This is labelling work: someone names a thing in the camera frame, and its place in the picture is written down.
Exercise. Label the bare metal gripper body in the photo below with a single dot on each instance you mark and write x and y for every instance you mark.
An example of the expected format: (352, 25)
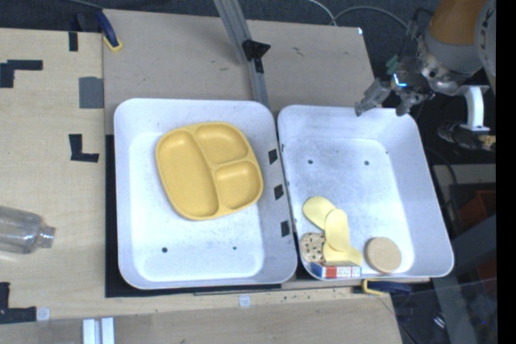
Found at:
(433, 74)

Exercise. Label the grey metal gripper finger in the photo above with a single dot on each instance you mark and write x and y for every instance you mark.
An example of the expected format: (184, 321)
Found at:
(409, 100)
(373, 94)

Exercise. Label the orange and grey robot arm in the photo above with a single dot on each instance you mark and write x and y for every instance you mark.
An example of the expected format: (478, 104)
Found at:
(459, 12)

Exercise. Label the white plastic tray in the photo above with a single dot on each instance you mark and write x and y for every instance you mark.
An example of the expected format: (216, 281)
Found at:
(363, 181)
(201, 245)

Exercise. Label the yellow oval slice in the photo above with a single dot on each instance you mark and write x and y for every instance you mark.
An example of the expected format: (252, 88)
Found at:
(315, 209)
(338, 230)
(352, 255)

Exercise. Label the tan round biscuit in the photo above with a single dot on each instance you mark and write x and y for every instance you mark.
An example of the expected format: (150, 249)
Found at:
(383, 255)

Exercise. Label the chocolate chip biscuit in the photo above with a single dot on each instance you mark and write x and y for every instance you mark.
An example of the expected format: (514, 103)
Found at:
(311, 246)

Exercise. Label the red white blue carton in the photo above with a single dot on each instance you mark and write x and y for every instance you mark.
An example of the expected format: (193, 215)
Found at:
(336, 271)

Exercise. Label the yellow divided plate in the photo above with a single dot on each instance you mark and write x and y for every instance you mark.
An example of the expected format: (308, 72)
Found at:
(189, 173)

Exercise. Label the clear plastic bottle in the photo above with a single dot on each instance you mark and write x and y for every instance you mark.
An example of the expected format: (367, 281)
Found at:
(20, 229)

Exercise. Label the black cylinder on white bracket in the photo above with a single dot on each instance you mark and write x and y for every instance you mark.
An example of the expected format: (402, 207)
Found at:
(473, 113)

